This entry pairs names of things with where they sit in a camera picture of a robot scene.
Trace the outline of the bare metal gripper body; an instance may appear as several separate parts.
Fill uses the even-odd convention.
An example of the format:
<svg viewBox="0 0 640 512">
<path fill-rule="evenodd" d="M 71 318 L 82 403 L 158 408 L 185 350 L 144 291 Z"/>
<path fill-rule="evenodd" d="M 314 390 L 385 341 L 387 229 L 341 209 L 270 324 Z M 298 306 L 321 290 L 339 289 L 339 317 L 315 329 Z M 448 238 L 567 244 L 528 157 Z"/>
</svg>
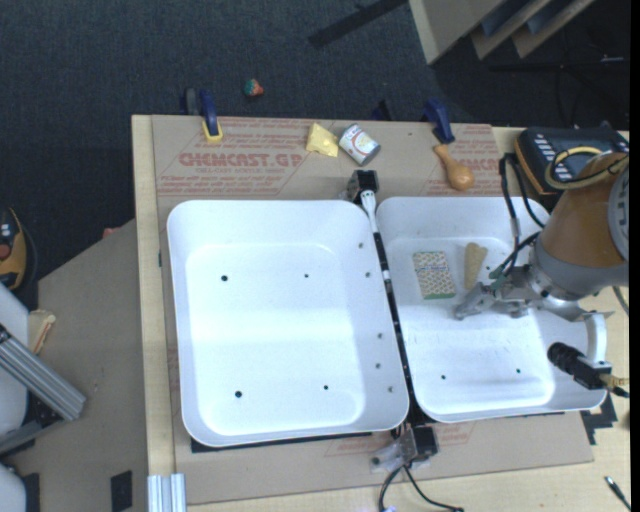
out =
<svg viewBox="0 0 640 512">
<path fill-rule="evenodd" d="M 545 310 L 570 322 L 582 321 L 584 309 L 580 296 L 555 284 L 534 265 L 505 269 L 499 266 L 489 274 L 489 285 L 495 301 L 505 305 L 514 318 L 525 316 L 529 310 Z"/>
</svg>

